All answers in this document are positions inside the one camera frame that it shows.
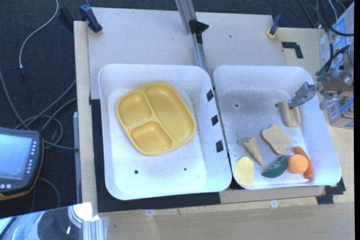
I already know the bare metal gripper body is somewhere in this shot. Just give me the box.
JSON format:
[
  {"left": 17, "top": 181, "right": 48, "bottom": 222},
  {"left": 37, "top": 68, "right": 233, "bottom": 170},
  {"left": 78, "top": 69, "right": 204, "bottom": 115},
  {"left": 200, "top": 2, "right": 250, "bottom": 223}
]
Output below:
[{"left": 317, "top": 43, "right": 355, "bottom": 95}]

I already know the white plastic tray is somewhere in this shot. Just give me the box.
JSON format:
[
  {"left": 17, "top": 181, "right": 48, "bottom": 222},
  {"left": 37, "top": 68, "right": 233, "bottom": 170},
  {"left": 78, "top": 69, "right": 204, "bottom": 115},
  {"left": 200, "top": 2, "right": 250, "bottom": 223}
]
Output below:
[
  {"left": 97, "top": 63, "right": 233, "bottom": 201},
  {"left": 212, "top": 65, "right": 343, "bottom": 191}
]

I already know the white and blue cardboard box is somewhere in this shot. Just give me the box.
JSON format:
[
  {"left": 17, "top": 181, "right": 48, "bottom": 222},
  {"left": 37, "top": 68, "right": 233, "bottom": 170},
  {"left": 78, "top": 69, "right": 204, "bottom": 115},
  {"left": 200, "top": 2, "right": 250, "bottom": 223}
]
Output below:
[{"left": 318, "top": 1, "right": 355, "bottom": 129}]

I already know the tan toy bread slice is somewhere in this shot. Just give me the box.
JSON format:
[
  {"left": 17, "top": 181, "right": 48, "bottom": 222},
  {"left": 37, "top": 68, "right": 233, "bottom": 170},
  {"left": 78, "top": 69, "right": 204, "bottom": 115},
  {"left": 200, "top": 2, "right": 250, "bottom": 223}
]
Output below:
[{"left": 260, "top": 124, "right": 292, "bottom": 156}]

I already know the orange toy ball fruit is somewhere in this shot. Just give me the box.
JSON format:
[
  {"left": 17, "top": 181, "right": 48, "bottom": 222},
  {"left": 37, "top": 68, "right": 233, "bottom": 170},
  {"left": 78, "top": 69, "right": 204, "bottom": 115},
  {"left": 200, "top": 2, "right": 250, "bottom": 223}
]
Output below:
[{"left": 287, "top": 153, "right": 309, "bottom": 174}]

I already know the pale yellow toy cheese wedge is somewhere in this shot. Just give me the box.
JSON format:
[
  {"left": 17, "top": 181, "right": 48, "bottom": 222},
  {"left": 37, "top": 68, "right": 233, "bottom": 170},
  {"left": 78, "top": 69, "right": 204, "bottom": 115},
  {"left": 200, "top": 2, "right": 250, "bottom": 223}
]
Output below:
[{"left": 242, "top": 136, "right": 265, "bottom": 166}]

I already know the orange toy sausage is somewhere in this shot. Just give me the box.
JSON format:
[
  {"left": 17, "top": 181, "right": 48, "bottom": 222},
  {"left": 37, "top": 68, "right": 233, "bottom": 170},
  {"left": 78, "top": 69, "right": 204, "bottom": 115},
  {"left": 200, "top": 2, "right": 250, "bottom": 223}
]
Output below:
[{"left": 293, "top": 146, "right": 314, "bottom": 181}]

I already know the green toy melon slice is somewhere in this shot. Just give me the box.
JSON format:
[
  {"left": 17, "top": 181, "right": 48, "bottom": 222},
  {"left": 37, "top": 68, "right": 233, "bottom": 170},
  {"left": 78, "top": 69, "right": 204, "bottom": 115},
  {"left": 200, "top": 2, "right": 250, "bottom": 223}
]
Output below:
[{"left": 261, "top": 155, "right": 289, "bottom": 179}]

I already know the yellow oval toy crisp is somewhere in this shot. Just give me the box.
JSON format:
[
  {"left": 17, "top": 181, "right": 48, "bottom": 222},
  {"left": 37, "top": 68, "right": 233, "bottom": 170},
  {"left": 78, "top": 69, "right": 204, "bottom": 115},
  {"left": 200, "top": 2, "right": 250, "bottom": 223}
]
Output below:
[{"left": 233, "top": 156, "right": 255, "bottom": 187}]

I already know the yellow divided plate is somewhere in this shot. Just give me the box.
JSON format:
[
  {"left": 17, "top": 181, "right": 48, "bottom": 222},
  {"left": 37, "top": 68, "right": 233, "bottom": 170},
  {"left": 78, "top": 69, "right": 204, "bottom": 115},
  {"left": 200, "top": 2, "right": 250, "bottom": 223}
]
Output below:
[{"left": 115, "top": 81, "right": 197, "bottom": 157}]

